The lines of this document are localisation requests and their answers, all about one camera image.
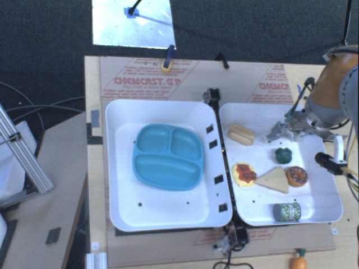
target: wooden table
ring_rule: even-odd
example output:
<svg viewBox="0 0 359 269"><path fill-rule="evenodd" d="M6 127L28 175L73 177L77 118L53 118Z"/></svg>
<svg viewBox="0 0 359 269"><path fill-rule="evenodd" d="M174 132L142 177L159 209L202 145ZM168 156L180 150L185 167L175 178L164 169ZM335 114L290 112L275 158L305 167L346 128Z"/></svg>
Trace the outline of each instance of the wooden table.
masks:
<svg viewBox="0 0 359 269"><path fill-rule="evenodd" d="M256 67L256 63L242 63L243 66ZM317 65L299 65L284 64L285 74L288 79L289 87L296 100L298 95L297 85L303 85L308 77L318 78L324 66ZM99 110L100 123L97 127L92 128L93 136L102 136L101 123L101 84L100 84L100 60L99 57L85 58L85 77L86 77L86 120L91 123L91 111ZM348 133L349 126L337 130L336 133ZM326 151L333 154L333 146L325 144ZM107 235L105 220L105 190L104 190L104 160L103 146L99 144L88 145L88 182L89 182L89 206L90 206L90 239L92 242L91 253L97 254L107 251ZM350 166L354 171L358 171L358 145L355 142L353 152L351 153ZM334 242L336 249L334 251L308 252L306 260L308 268L356 268L358 266L358 239L357 227L359 224L358 203L353 198L347 182L344 177L335 177L338 192L343 205L342 218L331 224L332 229L337 231ZM232 256L233 263L248 262L254 268L276 268L288 269L291 266L295 254L280 254L261 257L242 257L235 258ZM214 260L171 263L162 265L147 265L140 268L147 269L183 269L183 268L211 268L215 263Z"/></svg>

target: toy cheese slice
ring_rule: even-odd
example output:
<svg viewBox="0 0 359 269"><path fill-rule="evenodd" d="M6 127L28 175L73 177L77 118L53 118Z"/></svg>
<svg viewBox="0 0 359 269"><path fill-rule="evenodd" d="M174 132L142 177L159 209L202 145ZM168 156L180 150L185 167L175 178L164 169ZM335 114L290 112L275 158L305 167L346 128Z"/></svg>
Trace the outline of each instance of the toy cheese slice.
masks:
<svg viewBox="0 0 359 269"><path fill-rule="evenodd" d="M288 193L289 190L288 179L281 166L257 178L256 184L283 193Z"/></svg>

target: green can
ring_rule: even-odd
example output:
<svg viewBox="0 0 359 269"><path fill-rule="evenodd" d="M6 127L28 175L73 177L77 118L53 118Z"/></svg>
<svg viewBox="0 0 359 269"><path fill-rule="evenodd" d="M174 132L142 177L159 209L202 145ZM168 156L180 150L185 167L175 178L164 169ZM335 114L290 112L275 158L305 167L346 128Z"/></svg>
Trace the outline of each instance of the green can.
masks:
<svg viewBox="0 0 359 269"><path fill-rule="evenodd" d="M276 203L273 207L276 221L298 221L301 218L301 207L295 203Z"/></svg>

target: blue plate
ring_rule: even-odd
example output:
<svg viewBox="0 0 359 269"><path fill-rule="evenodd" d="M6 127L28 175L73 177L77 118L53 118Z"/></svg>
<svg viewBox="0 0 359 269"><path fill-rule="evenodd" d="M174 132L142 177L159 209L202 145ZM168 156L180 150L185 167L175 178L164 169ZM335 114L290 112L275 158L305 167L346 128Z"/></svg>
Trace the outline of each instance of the blue plate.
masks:
<svg viewBox="0 0 359 269"><path fill-rule="evenodd" d="M154 187L186 191L201 181L203 147L196 134L164 124L141 129L132 160L136 177Z"/></svg>

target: chocolate donut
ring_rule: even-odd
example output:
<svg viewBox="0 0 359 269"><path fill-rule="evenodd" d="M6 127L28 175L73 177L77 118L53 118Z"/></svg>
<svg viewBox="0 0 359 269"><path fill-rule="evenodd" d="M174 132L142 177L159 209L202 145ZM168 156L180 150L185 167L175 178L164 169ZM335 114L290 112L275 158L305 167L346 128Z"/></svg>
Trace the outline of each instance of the chocolate donut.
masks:
<svg viewBox="0 0 359 269"><path fill-rule="evenodd" d="M288 183L292 187L300 187L308 181L308 174L299 166L292 166L286 172Z"/></svg>

